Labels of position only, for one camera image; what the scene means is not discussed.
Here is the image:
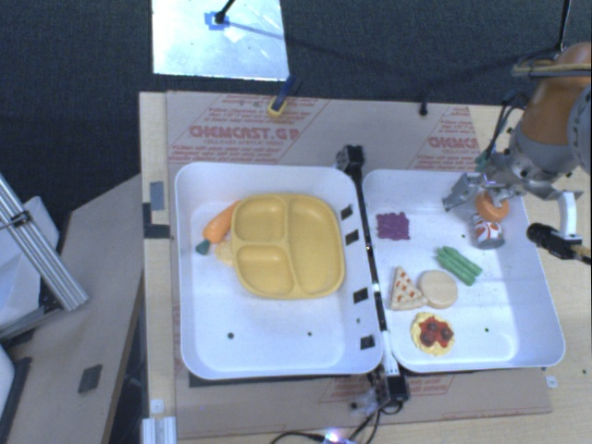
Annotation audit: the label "round tan biscuit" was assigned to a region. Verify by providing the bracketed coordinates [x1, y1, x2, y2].
[417, 269, 460, 311]

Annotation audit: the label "orange doughnut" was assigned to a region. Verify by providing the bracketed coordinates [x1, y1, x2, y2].
[475, 191, 511, 222]

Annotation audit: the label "purple grapes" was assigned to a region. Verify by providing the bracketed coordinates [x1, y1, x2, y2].
[375, 211, 412, 242]

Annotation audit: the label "pale yellow biscuit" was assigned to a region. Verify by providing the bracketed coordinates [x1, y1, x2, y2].
[214, 240, 239, 267]

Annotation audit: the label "orange and white can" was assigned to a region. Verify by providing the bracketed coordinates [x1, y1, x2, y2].
[471, 213, 506, 251]

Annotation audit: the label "orange carrot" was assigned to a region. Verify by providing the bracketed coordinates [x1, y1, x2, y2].
[194, 200, 242, 255]

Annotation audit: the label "green beans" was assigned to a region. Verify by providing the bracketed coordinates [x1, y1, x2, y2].
[436, 245, 484, 288]

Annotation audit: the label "yellow divided plate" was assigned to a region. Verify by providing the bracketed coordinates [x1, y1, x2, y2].
[229, 193, 346, 301]

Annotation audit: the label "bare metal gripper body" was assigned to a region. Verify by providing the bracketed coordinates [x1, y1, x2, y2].
[480, 151, 563, 201]

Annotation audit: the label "thin black and white rod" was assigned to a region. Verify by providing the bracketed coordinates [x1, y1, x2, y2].
[349, 166, 395, 375]

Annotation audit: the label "white plastic tray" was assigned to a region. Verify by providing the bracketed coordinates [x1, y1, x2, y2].
[174, 161, 386, 381]
[362, 168, 567, 375]

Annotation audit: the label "pizza slice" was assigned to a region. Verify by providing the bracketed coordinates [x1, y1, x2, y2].
[388, 265, 429, 312]

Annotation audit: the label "brown cardboard board, red print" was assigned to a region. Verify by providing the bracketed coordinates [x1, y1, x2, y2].
[165, 91, 554, 427]

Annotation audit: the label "black cylinder on white bracket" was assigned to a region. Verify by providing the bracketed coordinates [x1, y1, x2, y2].
[526, 190, 585, 259]

